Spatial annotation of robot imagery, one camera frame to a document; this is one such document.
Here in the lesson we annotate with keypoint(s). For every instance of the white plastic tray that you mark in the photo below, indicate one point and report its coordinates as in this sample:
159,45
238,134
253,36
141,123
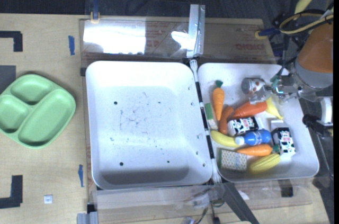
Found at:
148,125
302,154

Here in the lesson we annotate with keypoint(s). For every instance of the yellow banana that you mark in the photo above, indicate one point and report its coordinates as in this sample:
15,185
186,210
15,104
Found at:
272,109
225,139

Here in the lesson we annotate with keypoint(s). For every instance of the blue and white bottle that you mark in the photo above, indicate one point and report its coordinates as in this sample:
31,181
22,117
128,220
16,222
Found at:
255,137

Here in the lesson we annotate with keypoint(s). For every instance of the large orange carrot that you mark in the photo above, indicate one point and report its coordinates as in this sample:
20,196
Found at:
250,109

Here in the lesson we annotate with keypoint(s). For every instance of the orange carrot with green top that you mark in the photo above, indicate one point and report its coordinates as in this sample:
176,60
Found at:
218,101

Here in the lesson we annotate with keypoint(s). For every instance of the silver can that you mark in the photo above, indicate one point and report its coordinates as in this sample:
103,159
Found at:
249,85

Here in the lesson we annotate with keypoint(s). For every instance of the yellow corn cob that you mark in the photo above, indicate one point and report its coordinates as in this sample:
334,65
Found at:
265,162

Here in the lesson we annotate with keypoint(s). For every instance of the green divided plate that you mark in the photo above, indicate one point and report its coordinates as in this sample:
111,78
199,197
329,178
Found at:
45,117

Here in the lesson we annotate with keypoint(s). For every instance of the small orange carrot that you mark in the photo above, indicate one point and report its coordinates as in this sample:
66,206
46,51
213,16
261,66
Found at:
225,119

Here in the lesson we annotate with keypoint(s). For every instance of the small white block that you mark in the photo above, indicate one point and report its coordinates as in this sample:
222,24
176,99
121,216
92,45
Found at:
276,122

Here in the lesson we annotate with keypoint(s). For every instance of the black cylinder on white bracket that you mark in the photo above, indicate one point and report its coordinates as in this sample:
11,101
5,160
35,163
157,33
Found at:
326,111

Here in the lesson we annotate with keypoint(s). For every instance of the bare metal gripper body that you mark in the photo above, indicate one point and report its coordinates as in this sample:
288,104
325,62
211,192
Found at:
286,90

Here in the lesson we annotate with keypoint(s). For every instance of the green and white patterned carton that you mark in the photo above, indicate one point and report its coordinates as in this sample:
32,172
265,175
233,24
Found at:
233,160

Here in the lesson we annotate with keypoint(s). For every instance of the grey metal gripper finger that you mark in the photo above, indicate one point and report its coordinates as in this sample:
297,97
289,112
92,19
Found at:
263,90
257,100

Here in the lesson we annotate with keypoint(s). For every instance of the green and white packet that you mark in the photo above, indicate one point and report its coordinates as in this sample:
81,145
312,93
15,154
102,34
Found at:
209,113

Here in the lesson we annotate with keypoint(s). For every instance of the thin black and white rod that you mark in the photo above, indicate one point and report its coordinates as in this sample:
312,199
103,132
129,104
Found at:
202,109

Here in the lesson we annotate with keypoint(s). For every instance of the cow print milk carton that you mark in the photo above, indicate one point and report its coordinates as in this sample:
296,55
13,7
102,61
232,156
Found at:
242,125
285,141

